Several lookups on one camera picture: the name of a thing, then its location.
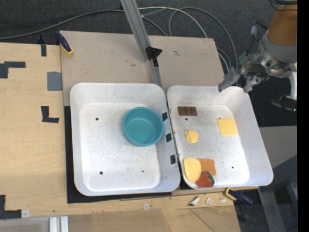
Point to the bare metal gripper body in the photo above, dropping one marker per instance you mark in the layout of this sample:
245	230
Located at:
271	65

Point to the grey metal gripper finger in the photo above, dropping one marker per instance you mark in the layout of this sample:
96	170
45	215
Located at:
228	81
250	83

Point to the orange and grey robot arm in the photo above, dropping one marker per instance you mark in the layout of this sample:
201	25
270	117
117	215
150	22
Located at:
282	25

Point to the yellow square cheese slice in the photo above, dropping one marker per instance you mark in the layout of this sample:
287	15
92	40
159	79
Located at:
227	127

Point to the brown chocolate bar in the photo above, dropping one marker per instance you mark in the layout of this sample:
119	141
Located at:
187	111

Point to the yellow lumpy toy food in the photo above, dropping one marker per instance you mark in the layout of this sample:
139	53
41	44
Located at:
191	136

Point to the white plastic tray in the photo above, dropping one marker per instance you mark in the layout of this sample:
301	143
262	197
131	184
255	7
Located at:
108	141
210	151

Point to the orange toast slice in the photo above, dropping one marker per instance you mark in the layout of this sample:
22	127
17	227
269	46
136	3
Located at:
208	165

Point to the yellow oval slice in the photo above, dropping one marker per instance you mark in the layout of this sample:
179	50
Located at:
192	169

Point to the teal bowl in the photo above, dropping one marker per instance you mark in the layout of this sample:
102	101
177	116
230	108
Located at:
143	127

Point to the red strawberry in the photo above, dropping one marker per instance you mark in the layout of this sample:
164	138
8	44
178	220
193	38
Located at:
204	180

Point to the pale brown flat board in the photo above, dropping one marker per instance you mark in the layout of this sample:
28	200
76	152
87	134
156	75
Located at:
108	57

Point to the black cylinder on white bracket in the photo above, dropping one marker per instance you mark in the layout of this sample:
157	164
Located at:
285	102

